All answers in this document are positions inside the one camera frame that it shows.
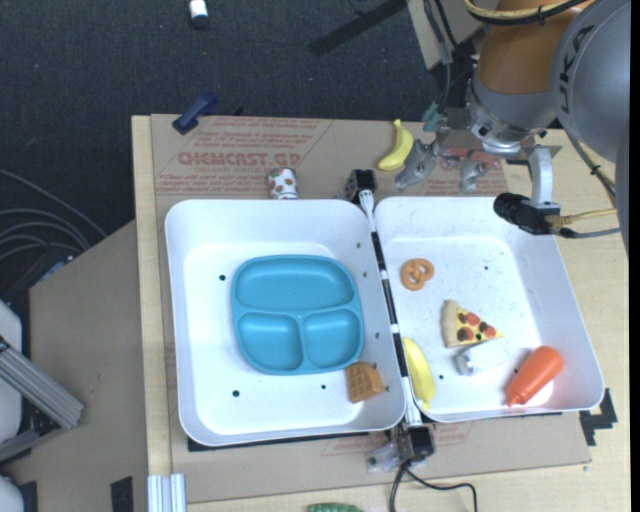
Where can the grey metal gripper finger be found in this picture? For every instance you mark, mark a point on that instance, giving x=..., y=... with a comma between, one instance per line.
x=472, y=172
x=415, y=170

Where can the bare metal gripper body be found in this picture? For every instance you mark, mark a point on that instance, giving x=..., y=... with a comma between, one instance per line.
x=492, y=131

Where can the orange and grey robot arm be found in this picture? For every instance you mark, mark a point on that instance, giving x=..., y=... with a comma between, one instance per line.
x=520, y=55

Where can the yellow banana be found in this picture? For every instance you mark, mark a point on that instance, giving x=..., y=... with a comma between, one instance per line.
x=400, y=147
x=420, y=372

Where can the white plastic tray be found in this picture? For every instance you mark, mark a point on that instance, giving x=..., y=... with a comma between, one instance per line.
x=480, y=225
x=280, y=405

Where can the orange toy pretzel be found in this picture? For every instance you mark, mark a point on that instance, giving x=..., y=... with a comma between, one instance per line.
x=411, y=282

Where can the thin black and white rod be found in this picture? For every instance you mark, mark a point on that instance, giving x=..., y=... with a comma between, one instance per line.
x=385, y=285

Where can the toy pizza slice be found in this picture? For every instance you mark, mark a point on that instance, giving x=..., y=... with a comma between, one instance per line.
x=462, y=325

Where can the blue divided plate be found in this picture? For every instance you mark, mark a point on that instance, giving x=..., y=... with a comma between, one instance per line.
x=295, y=310

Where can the brown cardboard board red print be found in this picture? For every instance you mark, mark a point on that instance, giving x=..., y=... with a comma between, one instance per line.
x=230, y=160

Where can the orange squeeze bottle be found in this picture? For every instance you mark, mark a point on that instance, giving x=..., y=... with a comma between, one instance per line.
x=535, y=375

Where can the brown toy waffle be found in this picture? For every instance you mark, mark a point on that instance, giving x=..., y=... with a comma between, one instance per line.
x=364, y=382

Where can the small white bottle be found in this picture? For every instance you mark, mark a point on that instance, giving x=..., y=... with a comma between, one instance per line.
x=198, y=11

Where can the green toy vegetable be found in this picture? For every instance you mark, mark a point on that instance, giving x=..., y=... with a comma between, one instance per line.
x=334, y=508

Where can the black cylinder on white bracket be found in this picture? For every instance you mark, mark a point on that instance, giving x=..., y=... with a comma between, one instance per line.
x=520, y=212

